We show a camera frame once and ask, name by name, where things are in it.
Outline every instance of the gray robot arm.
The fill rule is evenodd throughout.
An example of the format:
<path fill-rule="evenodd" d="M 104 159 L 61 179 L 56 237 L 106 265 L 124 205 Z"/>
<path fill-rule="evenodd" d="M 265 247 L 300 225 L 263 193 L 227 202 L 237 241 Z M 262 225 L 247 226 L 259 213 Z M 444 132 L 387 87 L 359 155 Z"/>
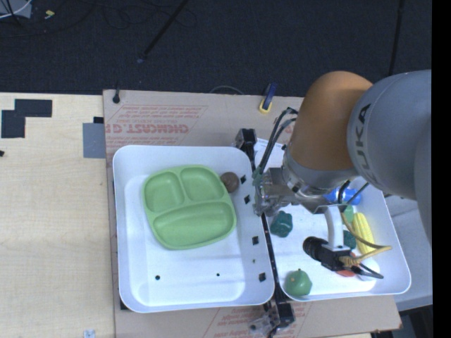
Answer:
<path fill-rule="evenodd" d="M 376 84 L 337 71 L 306 93 L 280 168 L 256 184 L 255 212 L 288 204 L 312 213 L 324 195 L 361 175 L 380 190 L 417 200 L 431 242 L 431 70 Z"/>

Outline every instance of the dark carpet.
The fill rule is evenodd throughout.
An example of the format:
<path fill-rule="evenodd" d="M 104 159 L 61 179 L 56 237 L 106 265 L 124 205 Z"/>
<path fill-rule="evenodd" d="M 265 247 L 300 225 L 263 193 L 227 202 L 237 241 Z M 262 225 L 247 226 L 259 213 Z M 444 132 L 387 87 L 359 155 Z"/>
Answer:
<path fill-rule="evenodd" d="M 331 70 L 431 69 L 432 0 L 189 0 L 140 63 L 182 2 L 33 0 L 0 18 L 0 91 L 304 96 Z"/>

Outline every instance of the wooden board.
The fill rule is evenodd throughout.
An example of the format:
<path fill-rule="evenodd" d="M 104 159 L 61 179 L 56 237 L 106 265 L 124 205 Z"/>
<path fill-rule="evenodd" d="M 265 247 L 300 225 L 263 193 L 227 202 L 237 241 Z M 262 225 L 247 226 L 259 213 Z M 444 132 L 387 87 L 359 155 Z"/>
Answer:
<path fill-rule="evenodd" d="M 51 99 L 51 118 L 26 118 L 25 138 L 1 139 L 0 336 L 114 337 L 105 159 L 83 158 L 82 125 L 101 96 Z"/>

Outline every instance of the green plate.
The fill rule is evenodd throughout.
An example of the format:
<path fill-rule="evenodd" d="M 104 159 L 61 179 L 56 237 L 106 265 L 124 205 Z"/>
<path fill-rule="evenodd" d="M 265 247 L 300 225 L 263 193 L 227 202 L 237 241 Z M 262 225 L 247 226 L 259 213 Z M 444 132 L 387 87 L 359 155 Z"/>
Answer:
<path fill-rule="evenodd" d="M 212 169 L 184 165 L 150 175 L 142 186 L 150 228 L 169 249 L 205 246 L 236 226 L 235 207 Z"/>

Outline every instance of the white tray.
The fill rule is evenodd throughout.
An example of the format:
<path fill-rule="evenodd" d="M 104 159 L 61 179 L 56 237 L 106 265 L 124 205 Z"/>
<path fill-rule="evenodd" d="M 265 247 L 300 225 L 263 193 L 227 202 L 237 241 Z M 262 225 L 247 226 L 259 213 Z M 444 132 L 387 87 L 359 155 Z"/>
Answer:
<path fill-rule="evenodd" d="M 267 141 L 259 139 L 255 145 L 255 161 L 259 163 L 263 156 Z M 283 150 L 281 145 L 274 146 L 268 160 L 267 168 L 280 167 Z M 359 177 L 349 188 L 359 189 L 366 181 Z M 361 280 L 356 277 L 343 277 L 323 267 L 320 262 L 308 256 L 302 244 L 307 237 L 313 236 L 327 240 L 328 228 L 324 214 L 311 214 L 302 206 L 287 206 L 281 211 L 290 213 L 293 219 L 293 229 L 285 238 L 271 234 L 274 257 L 282 290 L 285 277 L 293 270 L 304 270 L 313 285 L 309 295 L 295 297 L 287 294 L 296 301 L 317 301 L 324 299 L 345 298 L 351 296 L 370 296 L 384 294 L 401 294 L 410 288 L 411 275 L 392 219 L 383 197 L 383 193 L 369 185 L 361 194 L 360 203 L 354 211 L 363 213 L 373 232 L 374 241 L 378 245 L 390 245 L 389 251 L 384 251 L 362 263 L 377 270 L 383 279 Z M 273 218 L 267 218 L 271 226 Z"/>
<path fill-rule="evenodd" d="M 219 242 L 170 250 L 153 235 L 141 199 L 152 173 L 202 164 L 219 175 L 246 177 L 230 194 L 235 230 Z M 261 218 L 254 214 L 252 168 L 233 147 L 124 146 L 113 157 L 118 235 L 119 292 L 132 311 L 150 313 L 190 308 L 249 306 L 267 302 L 274 279 Z"/>

